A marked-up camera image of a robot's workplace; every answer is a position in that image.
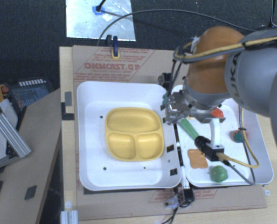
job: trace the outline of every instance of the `black fabric backdrop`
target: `black fabric backdrop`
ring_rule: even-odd
[[[271,0],[131,0],[131,4],[132,11],[186,9],[250,29],[267,25],[271,11]],[[277,24],[277,3],[274,22]],[[137,41],[119,45],[175,49],[214,25],[222,23],[184,13],[138,14],[134,16]],[[65,0],[0,0],[0,82],[47,77],[58,88],[59,47],[96,45],[96,42],[66,37]]]

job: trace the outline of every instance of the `connector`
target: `connector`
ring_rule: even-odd
[[[212,145],[211,141],[203,136],[198,136],[194,140],[194,144],[203,152],[210,161],[219,161],[216,153],[223,153],[224,147],[222,145]]]

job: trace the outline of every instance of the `yellow plate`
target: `yellow plate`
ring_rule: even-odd
[[[164,136],[159,116],[144,108],[116,108],[105,119],[109,152],[122,161],[150,161],[164,150]]]

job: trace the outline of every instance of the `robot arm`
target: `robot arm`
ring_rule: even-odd
[[[210,28],[192,48],[192,58],[181,47],[174,53],[175,60],[190,65],[183,90],[169,95],[167,123],[187,116],[208,123],[211,110],[233,98],[243,108],[270,117],[277,143],[277,29],[243,37],[230,28]]]

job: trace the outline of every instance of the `silver metal sheet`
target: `silver metal sheet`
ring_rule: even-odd
[[[93,7],[102,0],[66,0],[67,37],[92,38],[100,37],[102,31],[118,17],[105,13],[94,13]],[[102,10],[119,16],[132,12],[130,0],[106,0]],[[110,27],[103,39],[110,34],[122,41],[135,41],[132,16],[122,19]]]

